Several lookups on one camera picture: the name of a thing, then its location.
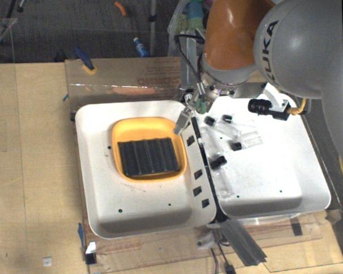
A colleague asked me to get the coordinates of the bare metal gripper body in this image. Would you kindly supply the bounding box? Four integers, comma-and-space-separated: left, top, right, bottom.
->
185, 78, 240, 113

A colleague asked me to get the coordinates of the clear plastic bottle black cap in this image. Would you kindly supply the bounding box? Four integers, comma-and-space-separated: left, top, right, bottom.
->
230, 130, 264, 152
221, 113, 243, 140
209, 155, 236, 200
203, 115, 232, 140

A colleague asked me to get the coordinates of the black ribbed rectangular pad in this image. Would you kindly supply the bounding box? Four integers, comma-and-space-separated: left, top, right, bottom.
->
117, 137, 181, 178

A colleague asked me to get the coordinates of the clear plastic storage bin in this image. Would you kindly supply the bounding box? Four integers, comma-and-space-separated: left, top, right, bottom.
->
165, 0, 222, 58

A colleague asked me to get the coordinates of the white plastic tray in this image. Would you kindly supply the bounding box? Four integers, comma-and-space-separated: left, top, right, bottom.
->
186, 90, 333, 222
74, 98, 219, 241

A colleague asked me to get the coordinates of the blue bottle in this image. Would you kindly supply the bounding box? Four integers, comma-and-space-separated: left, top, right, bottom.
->
133, 36, 151, 58

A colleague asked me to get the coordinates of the orange curved toy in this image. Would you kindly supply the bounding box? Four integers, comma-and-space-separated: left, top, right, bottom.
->
113, 0, 128, 18

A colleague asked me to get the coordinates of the small black and white box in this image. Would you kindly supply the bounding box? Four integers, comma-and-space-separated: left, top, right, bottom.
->
83, 242, 98, 265

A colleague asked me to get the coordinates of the black cylinder on white bracket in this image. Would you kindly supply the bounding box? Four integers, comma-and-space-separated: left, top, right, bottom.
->
246, 81, 292, 123

